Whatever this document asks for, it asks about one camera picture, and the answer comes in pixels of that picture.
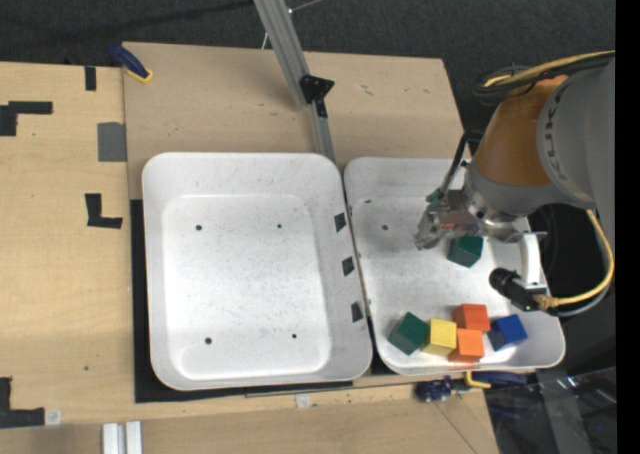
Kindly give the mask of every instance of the black clamp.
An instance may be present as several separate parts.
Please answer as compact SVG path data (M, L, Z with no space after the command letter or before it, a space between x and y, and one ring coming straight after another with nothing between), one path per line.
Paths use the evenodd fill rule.
M327 118L327 107L324 105L324 97L331 91L335 81L314 77L313 75L303 75L300 78L300 89L307 104L316 103L316 109L320 118Z

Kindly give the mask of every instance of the blue block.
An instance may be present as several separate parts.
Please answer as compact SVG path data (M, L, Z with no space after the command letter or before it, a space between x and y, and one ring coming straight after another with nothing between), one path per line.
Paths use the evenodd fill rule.
M516 314L501 317L491 322L487 333L494 351L515 346L527 338L527 332Z

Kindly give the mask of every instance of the yellow block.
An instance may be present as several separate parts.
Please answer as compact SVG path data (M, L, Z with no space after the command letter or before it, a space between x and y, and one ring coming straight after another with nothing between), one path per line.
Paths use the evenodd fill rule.
M447 356L457 346L457 324L453 321L433 318L429 321L429 334L420 348L423 352Z

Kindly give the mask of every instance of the toy block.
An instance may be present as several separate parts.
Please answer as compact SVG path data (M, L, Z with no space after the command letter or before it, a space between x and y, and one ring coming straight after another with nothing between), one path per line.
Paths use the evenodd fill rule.
M407 312L389 335L389 342L405 354L411 354L418 349L429 333L429 325Z
M470 235L455 237L449 244L447 259L461 266L471 267L480 260L483 244L484 239L482 237Z
M458 328L480 330L485 333L491 329L485 305L464 303L451 313L451 317L458 325Z
M527 338L527 332L516 314L501 317L491 322L491 331L487 333L495 351L515 346Z
M484 356L484 344L480 330L458 328L457 347L449 353L450 362L475 363Z
M439 356L447 356L456 348L456 330L453 321L433 318L429 321L429 333L422 344L422 351Z

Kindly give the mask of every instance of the table surface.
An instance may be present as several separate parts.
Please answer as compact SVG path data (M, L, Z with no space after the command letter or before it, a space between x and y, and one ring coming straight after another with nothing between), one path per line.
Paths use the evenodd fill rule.
M267 79L269 85L258 89L252 88L255 79L245 79L241 85L238 81L223 83L223 88L217 89L217 107L208 107L210 114L224 118L214 129L218 139L224 140L214 146L216 150L232 151L234 146L238 146L237 151L313 148L310 132L298 126L308 124L308 118L295 116L303 113L293 108L272 53L136 45L137 55L143 53L154 60L156 54L157 81L152 86L156 92L161 91L156 96L153 87L144 88L116 68L97 68L97 89L87 91L83 67L0 63L0 104L54 104L53 115L19 115L17 135L0 137L0 376L13 377L12 409L58 409L64 424L76 425L176 417L195 420L196 416L206 421L212 415L237 412L246 412L254 417L251 420L260 422L266 420L266 415L259 415L266 410L296 412L295 396L291 394L187 403L134 402L129 199L139 196L137 182L128 181L131 168L140 170L154 151L175 150L193 138L189 132L209 128L208 124L196 123L185 128L180 142L160 142L158 136L165 134L166 139L172 139L166 134L178 133L175 129L182 125L176 123L175 110L172 115L167 113L172 100L181 99L175 89L167 93L166 86L161 86L166 79L160 64L166 61L165 52L169 51L174 60L176 51L190 58L200 54L202 61L209 62L208 71L216 75L225 75L221 69L235 68L241 75L257 72L255 79ZM341 168L365 155L451 157L461 127L442 61L317 53L307 54L307 59L312 71L318 69L317 75L338 82L327 105ZM191 87L182 92L197 96L198 90L208 89L203 81L211 82L209 77L191 75ZM232 92L253 104L243 109L246 113L229 113ZM136 102L143 107L132 105ZM155 104L157 118L148 129L150 134L141 134L142 119L150 114L145 105L148 103ZM129 163L100 162L97 125L123 123L125 104ZM195 100L182 109L197 116L203 107L207 107L206 100ZM247 134L247 114L262 115L261 121L280 115L288 118L278 127L284 126L285 134L278 137L278 142L268 141L265 148L266 134L275 130L250 128ZM345 129L353 135L345 134ZM150 149L154 136L158 142ZM239 145L233 144L234 138ZM135 140L142 141L132 145ZM197 143L191 148L201 149ZM88 227L86 193L101 193L103 215L124 218L122 227ZM389 407L389 401L402 406L419 404L411 399L410 386L398 385L407 381L396 376L363 376L354 388L312 394L314 413L318 413L316 406L338 406L341 413L350 413L347 405L355 408L356 404L366 404L371 411L378 410L374 403L379 403L381 410ZM495 452L484 400L469 395L460 400L459 406L468 407L467 412L476 419L469 421L465 434L480 434L483 441L488 434L492 442L485 443L489 447L476 451ZM327 413L323 420L330 417ZM449 429L453 434L455 427Z

